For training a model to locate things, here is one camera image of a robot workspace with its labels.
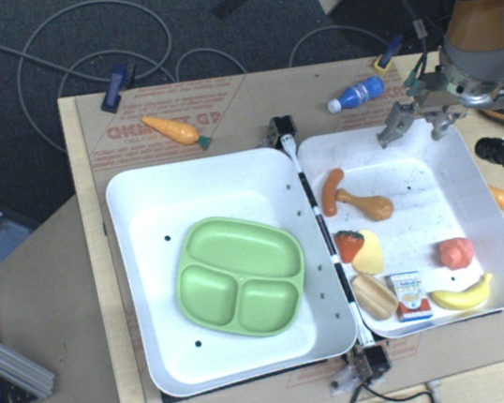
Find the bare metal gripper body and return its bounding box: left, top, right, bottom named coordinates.
left=408, top=58, right=504, bottom=121

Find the blue plastic bottle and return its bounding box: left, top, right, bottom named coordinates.
left=322, top=73, right=390, bottom=115

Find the brown chicken drumstick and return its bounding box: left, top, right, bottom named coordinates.
left=333, top=180, right=397, bottom=230

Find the orange sausage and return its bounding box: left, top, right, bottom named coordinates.
left=316, top=166, right=351, bottom=219

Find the white plastic tray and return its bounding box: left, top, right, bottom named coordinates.
left=293, top=105, right=504, bottom=350
left=101, top=136, right=366, bottom=403

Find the thin black and white rod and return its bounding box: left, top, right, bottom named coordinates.
left=279, top=125, right=377, bottom=355

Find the pink round toy food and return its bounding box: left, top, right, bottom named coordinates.
left=437, top=234, right=478, bottom=273

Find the red strawberry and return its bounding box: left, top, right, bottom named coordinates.
left=333, top=226, right=368, bottom=265

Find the yellow pear slice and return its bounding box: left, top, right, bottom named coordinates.
left=347, top=226, right=387, bottom=279

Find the brown cardboard board red print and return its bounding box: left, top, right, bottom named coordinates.
left=74, top=33, right=504, bottom=403

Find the white and red carton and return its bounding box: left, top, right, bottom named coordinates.
left=384, top=268, right=435, bottom=325

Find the tan hot dog bun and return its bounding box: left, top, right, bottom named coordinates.
left=349, top=267, right=402, bottom=325

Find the yellow banana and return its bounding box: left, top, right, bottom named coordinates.
left=427, top=271, right=499, bottom=316

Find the green divided plate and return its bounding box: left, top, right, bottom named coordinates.
left=164, top=202, right=317, bottom=351

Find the black block with thin wires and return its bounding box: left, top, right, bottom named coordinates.
left=261, top=113, right=299, bottom=150
left=324, top=341, right=395, bottom=394

